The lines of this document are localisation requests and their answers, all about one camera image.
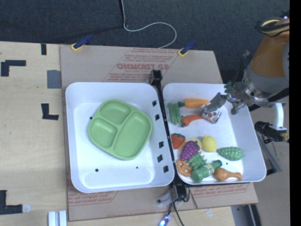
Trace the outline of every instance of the wooden surface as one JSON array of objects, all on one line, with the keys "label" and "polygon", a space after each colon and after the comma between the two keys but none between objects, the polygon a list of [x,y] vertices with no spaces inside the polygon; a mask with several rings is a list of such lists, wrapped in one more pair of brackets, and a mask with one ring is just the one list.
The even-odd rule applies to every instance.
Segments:
[{"label": "wooden surface", "polygon": [[[49,211],[67,210],[61,89],[47,88],[47,71],[60,70],[59,45],[0,42],[0,62],[26,60],[0,77],[0,190],[7,205],[27,204],[30,212],[0,215],[0,225],[47,225]],[[59,119],[42,119],[41,104]],[[234,226],[230,207],[180,211],[186,226]],[[173,212],[169,226],[180,225]],[[164,213],[68,222],[77,225],[158,225]]]}]

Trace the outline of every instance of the blue and yellow clamp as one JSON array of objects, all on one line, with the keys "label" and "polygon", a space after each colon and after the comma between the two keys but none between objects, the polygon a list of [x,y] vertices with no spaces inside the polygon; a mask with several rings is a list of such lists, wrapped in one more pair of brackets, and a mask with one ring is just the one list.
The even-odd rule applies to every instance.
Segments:
[{"label": "blue and yellow clamp", "polygon": [[190,42],[184,48],[178,51],[178,56],[184,57],[187,54],[188,50],[192,49],[196,44],[196,42]]},{"label": "blue and yellow clamp", "polygon": [[73,51],[79,51],[83,48],[83,45],[88,44],[91,40],[93,40],[93,35],[87,35],[83,38],[81,38],[79,41],[71,45],[71,49]]}]

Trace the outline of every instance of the black tape mark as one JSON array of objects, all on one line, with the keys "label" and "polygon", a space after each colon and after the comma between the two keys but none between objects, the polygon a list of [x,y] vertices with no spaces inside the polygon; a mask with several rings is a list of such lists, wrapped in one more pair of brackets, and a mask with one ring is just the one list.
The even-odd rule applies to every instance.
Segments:
[{"label": "black tape mark", "polygon": [[0,190],[0,215],[22,213],[23,207],[19,205],[6,205],[6,190]]},{"label": "black tape mark", "polygon": [[1,62],[1,76],[9,76],[9,67],[10,66],[26,66],[26,60],[5,60]]},{"label": "black tape mark", "polygon": [[47,89],[60,89],[61,87],[61,72],[58,70],[47,70]]},{"label": "black tape mark", "polygon": [[45,43],[41,43],[41,54],[47,55],[47,48]]},{"label": "black tape mark", "polygon": [[58,116],[59,115],[49,115],[49,104],[41,104],[42,106],[42,112],[43,112],[43,116],[42,119],[46,119],[46,120],[58,120]]}]

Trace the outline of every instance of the cardboard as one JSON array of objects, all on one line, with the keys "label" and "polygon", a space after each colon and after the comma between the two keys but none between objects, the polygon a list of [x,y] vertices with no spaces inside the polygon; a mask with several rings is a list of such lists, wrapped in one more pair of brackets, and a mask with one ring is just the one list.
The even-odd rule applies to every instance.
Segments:
[{"label": "cardboard", "polygon": [[[146,82],[151,70],[162,71],[162,88],[172,82],[221,84],[214,52],[191,50],[179,57],[176,49],[84,46],[74,52],[70,45],[60,45],[60,59],[69,221],[167,212],[168,207],[157,206],[156,197],[168,192],[168,186],[91,194],[73,187],[64,92],[79,81]],[[190,191],[190,200],[179,203],[178,210],[258,202],[252,183],[192,187]]]}]

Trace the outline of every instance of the toy bottle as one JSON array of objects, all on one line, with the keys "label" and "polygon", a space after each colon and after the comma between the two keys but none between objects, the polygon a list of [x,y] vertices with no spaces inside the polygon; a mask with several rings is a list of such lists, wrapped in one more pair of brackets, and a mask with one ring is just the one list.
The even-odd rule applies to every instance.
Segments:
[{"label": "toy bottle", "polygon": [[212,163],[206,163],[205,165],[201,166],[200,168],[193,170],[191,173],[191,178],[195,182],[200,182],[204,178],[214,174],[215,169],[222,166],[221,160],[216,160]]}]

